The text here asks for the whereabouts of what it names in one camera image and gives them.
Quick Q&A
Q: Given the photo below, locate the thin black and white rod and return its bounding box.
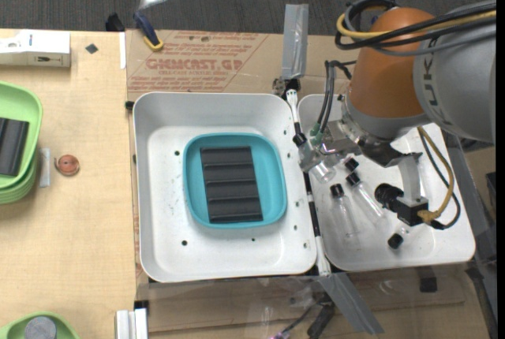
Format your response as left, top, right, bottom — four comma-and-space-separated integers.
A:
285, 89, 332, 278

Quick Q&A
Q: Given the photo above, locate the blue plate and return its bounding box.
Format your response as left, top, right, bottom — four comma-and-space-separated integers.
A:
181, 132, 288, 229

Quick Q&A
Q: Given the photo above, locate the green plate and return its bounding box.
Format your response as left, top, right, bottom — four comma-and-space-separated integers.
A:
0, 80, 44, 191
0, 179, 39, 206
0, 167, 41, 199
0, 311, 82, 339

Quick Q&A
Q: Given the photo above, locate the black block with thin wires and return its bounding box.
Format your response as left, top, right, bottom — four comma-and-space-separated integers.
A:
271, 77, 301, 96

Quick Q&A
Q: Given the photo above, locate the grey round can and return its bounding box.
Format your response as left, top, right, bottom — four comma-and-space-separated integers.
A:
24, 315, 58, 339

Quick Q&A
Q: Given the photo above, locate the small clear plastic strip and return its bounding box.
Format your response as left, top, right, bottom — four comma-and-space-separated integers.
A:
38, 147, 52, 188

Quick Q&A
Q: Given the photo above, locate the white cardboard box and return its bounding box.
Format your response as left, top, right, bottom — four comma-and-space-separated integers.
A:
0, 29, 73, 69

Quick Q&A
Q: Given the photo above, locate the red-brown round disc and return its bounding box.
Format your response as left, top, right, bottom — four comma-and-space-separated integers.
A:
54, 154, 81, 177

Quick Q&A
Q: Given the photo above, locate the black cylinder on white bracket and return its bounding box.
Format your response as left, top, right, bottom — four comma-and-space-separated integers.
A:
373, 152, 430, 228

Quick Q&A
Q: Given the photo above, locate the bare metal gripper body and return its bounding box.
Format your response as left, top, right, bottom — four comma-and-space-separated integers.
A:
323, 117, 394, 158

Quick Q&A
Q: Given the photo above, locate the white plastic tray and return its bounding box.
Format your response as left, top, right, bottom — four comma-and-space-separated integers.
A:
297, 94, 477, 273
133, 91, 319, 284

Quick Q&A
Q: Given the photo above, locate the brown cardboard board, red print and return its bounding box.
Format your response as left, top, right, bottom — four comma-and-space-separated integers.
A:
125, 28, 492, 335

